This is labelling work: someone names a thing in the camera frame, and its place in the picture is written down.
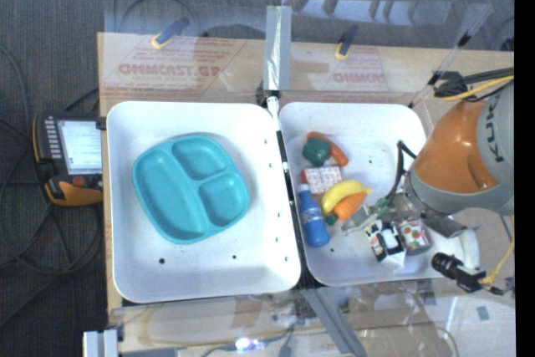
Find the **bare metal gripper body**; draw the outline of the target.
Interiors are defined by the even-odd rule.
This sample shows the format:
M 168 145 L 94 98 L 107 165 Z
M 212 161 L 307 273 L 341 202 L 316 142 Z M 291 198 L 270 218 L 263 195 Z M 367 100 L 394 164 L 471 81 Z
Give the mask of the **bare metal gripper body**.
M 380 198 L 374 204 L 374 209 L 376 216 L 384 221 L 401 222 L 413 217 L 446 238 L 459 237 L 467 230 L 466 226 L 428 207 L 410 192 L 397 192 L 393 196 Z

